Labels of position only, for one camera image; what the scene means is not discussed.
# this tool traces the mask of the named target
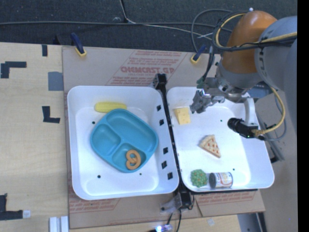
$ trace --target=pizza slice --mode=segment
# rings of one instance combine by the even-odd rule
[[[214,156],[220,158],[221,153],[220,149],[217,145],[216,139],[214,135],[208,135],[206,136],[202,142],[199,144],[199,146],[203,149],[205,149],[207,152],[213,154]]]

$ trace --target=orange robot part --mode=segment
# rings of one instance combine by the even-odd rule
[[[226,46],[232,47],[257,42],[262,32],[275,21],[277,21],[276,18],[263,11],[246,13],[234,27]],[[254,49],[224,52],[222,65],[226,70],[233,73],[256,73]]]

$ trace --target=tin can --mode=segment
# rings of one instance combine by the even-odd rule
[[[211,173],[209,175],[211,188],[229,188],[233,184],[233,176],[230,172]]]

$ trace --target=wooden table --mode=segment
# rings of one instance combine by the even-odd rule
[[[0,221],[4,232],[48,231],[50,217],[68,216],[64,94],[49,91],[48,73],[62,72],[61,46],[49,45],[43,56],[39,44],[0,43],[0,63],[27,63],[10,68],[0,79],[0,195],[7,211],[30,210],[31,217]],[[43,122],[42,107],[59,123]],[[77,229],[79,232],[146,232],[157,222]],[[239,232],[237,215],[183,219],[180,231]]]

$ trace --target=blue divided plate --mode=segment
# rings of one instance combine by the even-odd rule
[[[93,150],[116,169],[132,173],[139,170],[158,146],[156,132],[143,120],[125,109],[114,109],[107,113],[94,127],[90,143]],[[138,168],[126,167],[126,153],[136,150],[141,158]]]

